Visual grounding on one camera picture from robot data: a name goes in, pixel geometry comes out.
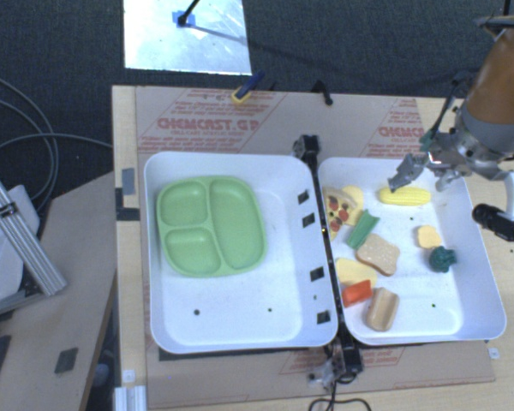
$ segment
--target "gray carpet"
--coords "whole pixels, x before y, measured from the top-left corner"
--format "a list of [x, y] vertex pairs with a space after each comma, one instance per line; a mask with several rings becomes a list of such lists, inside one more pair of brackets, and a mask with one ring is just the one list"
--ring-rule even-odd
[[[499, 14], [504, 0], [243, 0], [260, 87], [442, 97], [451, 77], [481, 65], [492, 40], [474, 18]], [[0, 77], [30, 96], [56, 132], [111, 142], [111, 86], [234, 88], [242, 78], [136, 71], [123, 67], [123, 0], [0, 0]], [[31, 113], [0, 86], [0, 98]], [[0, 143], [32, 132], [0, 106]], [[111, 152], [62, 140], [54, 195], [112, 169]], [[0, 151], [6, 186], [37, 191], [46, 149], [25, 141]]]

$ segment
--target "green divided plate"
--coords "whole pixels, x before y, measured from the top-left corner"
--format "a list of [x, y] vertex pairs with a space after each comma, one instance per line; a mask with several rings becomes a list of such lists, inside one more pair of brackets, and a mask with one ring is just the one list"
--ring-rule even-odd
[[162, 189], [158, 232], [170, 265], [186, 276], [249, 271], [265, 257], [263, 218], [253, 190], [232, 176], [199, 176]]

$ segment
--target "black bracket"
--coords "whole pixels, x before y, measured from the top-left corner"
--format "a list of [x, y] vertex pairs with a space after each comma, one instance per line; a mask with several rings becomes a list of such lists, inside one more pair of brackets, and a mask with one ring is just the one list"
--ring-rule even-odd
[[327, 86], [324, 83], [324, 81], [318, 79], [312, 87], [312, 90], [310, 90], [310, 92], [321, 92], [324, 95], [324, 102], [326, 102], [326, 105], [333, 105], [332, 96], [330, 95], [329, 90], [327, 89]]
[[115, 189], [115, 197], [116, 197], [116, 204], [117, 204], [117, 221], [139, 221], [140, 220], [139, 209], [123, 206], [123, 190], [122, 190], [122, 188]]
[[495, 235], [508, 242], [514, 242], [514, 220], [504, 216], [497, 207], [479, 204], [472, 211], [472, 218], [483, 229], [491, 230]]

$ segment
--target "wooden table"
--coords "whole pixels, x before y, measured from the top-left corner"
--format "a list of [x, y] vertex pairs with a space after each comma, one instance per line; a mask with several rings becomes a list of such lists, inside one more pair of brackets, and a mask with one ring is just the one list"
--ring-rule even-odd
[[[115, 221], [112, 174], [52, 201], [41, 244], [68, 285], [0, 322], [0, 411], [86, 409], [116, 293]], [[62, 352], [73, 366], [55, 373]]]
[[[425, 129], [436, 119], [443, 99], [418, 98], [419, 114]], [[116, 147], [115, 178], [116, 188], [122, 187], [122, 167], [136, 166], [136, 126], [133, 87], [114, 87], [114, 139]], [[445, 119], [446, 126], [452, 124], [452, 114]], [[514, 170], [514, 162], [508, 169]], [[473, 204], [488, 203], [505, 208], [505, 188], [503, 183], [488, 182], [478, 176], [467, 181]], [[138, 191], [123, 197], [125, 207], [139, 207]], [[121, 323], [121, 360], [123, 367], [134, 371], [124, 378], [123, 386], [146, 384], [145, 337], [143, 332], [143, 299], [141, 295], [140, 268], [140, 226], [137, 222], [126, 221], [118, 224], [118, 234], [123, 239], [131, 239], [127, 245], [118, 246], [118, 287]], [[493, 383], [466, 384], [412, 390], [389, 390], [356, 396], [365, 398], [374, 411], [377, 410], [498, 410], [514, 409], [514, 243], [502, 241], [490, 232], [482, 231], [493, 273], [499, 286], [507, 315], [505, 334], [489, 343], [496, 348], [499, 358], [493, 361], [497, 380]], [[267, 402], [243, 402], [206, 407], [226, 411], [235, 410], [301, 410], [305, 409], [310, 398], [295, 398]], [[363, 409], [354, 404], [350, 409]]]

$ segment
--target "toy carrot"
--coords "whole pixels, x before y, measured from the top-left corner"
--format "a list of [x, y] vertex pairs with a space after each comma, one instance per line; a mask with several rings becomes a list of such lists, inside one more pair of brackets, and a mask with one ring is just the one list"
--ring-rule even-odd
[[343, 299], [343, 306], [348, 307], [360, 301], [367, 300], [373, 296], [374, 292], [371, 289], [371, 282], [369, 280], [362, 280], [359, 283], [352, 284], [343, 289], [341, 298]]

